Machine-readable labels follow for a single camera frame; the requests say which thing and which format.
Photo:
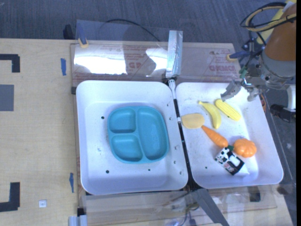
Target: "white tray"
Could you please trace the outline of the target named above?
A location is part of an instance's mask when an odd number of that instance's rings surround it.
[[[185,187],[186,161],[168,86],[160,82],[84,81],[77,87],[76,99],[80,178],[88,193],[171,191]],[[163,115],[170,147],[162,160],[129,164],[120,162],[112,154],[107,118],[114,109],[133,105],[151,106]]]
[[[205,118],[205,125],[213,128],[210,115],[202,105],[198,105],[198,101],[214,103],[225,92],[226,87],[226,83],[179,84],[176,87],[176,97],[180,115],[201,113]],[[201,128],[183,127],[192,175],[201,187],[212,189],[267,185],[277,184],[282,180],[283,169],[260,99],[257,97],[248,102],[247,96],[247,91],[241,89],[236,96],[226,101],[237,108],[242,118],[240,121],[233,121],[221,113],[222,124],[216,131],[227,138],[230,145],[241,137],[255,142],[255,156],[248,159],[240,157],[250,173],[248,176],[233,176],[214,160],[221,149],[213,144]]]

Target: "blue plate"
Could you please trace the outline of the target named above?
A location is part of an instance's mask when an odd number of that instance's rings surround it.
[[[122,162],[159,161],[169,150],[164,119],[149,106],[127,106],[112,111],[108,134],[112,153]]]

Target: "tan oval toy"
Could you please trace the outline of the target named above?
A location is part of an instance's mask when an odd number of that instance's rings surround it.
[[[205,123],[205,118],[200,113],[191,113],[181,116],[182,124],[188,129],[200,128]]]

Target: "brown cylinder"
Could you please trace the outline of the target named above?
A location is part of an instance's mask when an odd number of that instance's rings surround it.
[[[297,13],[297,3],[290,6],[281,18],[295,13]],[[275,60],[295,61],[296,28],[297,20],[275,27],[265,47],[266,55]]]

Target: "orange pumpkin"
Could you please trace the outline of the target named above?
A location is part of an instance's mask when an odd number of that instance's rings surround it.
[[[234,152],[243,157],[251,157],[257,152],[257,147],[253,141],[248,139],[237,139],[234,144]]]

